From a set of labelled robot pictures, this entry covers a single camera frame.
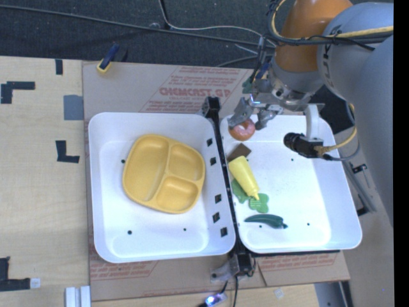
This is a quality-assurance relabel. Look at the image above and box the white plastic tray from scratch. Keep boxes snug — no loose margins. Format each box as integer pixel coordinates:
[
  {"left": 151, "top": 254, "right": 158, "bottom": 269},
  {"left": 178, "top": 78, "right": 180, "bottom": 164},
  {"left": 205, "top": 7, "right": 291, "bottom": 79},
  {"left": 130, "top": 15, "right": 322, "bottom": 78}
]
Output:
[
  {"left": 88, "top": 111, "right": 236, "bottom": 264},
  {"left": 219, "top": 113, "right": 363, "bottom": 254}
]

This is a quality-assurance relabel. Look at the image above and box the black cylinder on white bracket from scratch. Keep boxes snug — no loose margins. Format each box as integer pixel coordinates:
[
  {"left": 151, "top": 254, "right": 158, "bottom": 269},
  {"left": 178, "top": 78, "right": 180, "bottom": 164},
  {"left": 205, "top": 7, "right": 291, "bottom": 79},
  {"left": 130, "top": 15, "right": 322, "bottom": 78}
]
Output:
[{"left": 283, "top": 104, "right": 325, "bottom": 159}]

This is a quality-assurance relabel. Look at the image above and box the brown cardboard board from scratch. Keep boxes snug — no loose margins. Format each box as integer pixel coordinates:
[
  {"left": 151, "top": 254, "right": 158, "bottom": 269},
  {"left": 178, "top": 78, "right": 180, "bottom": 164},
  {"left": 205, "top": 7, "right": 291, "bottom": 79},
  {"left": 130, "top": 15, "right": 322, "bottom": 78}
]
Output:
[{"left": 81, "top": 60, "right": 351, "bottom": 302}]

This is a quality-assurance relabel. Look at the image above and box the yellow divided plate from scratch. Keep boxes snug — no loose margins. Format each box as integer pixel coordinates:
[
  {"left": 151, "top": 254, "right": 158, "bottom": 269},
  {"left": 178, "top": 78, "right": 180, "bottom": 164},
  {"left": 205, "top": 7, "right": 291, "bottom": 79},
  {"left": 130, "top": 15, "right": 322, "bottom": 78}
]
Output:
[{"left": 121, "top": 134, "right": 206, "bottom": 215}]

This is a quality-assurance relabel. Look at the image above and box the brown doughnut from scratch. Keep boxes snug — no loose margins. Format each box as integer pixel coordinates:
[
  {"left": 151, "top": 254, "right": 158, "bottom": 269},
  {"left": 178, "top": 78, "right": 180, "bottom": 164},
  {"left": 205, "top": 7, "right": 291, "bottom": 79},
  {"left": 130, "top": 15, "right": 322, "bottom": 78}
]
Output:
[{"left": 228, "top": 120, "right": 256, "bottom": 142}]

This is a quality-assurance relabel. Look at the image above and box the dark green pepper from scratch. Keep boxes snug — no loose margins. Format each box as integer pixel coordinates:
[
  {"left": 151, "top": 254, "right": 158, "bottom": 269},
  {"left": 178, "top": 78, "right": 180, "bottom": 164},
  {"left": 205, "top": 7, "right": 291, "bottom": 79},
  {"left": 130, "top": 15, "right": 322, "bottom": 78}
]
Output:
[{"left": 244, "top": 214, "right": 288, "bottom": 230}]

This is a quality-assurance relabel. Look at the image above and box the brown chocolate piece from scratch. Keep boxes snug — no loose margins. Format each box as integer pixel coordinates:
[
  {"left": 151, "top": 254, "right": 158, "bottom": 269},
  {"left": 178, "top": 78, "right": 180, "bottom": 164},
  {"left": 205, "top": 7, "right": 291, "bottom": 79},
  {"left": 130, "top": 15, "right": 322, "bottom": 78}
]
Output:
[{"left": 226, "top": 143, "right": 252, "bottom": 164}]

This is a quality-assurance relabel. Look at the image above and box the thin black rod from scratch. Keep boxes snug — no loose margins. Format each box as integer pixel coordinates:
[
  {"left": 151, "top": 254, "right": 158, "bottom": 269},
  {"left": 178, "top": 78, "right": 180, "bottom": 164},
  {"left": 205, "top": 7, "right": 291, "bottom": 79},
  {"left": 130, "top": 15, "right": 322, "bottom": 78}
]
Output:
[{"left": 214, "top": 116, "right": 244, "bottom": 255}]

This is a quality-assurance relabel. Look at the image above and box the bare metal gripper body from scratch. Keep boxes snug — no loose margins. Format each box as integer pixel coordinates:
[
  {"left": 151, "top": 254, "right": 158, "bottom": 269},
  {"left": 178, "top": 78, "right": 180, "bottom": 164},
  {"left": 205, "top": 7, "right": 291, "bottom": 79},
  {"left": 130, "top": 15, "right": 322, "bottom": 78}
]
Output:
[{"left": 249, "top": 78, "right": 313, "bottom": 112}]

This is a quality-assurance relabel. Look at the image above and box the green lettuce leaf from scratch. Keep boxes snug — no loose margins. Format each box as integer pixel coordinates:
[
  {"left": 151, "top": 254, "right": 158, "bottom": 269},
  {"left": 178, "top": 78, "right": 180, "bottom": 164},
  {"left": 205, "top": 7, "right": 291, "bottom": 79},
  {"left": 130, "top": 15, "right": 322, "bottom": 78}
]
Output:
[{"left": 231, "top": 178, "right": 270, "bottom": 214}]

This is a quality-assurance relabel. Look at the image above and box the yellow mustard bottle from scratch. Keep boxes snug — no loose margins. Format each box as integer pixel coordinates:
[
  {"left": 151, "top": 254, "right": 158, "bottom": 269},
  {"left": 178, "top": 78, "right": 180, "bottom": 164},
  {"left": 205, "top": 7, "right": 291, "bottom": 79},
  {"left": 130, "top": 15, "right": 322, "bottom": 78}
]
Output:
[{"left": 228, "top": 155, "right": 261, "bottom": 201}]

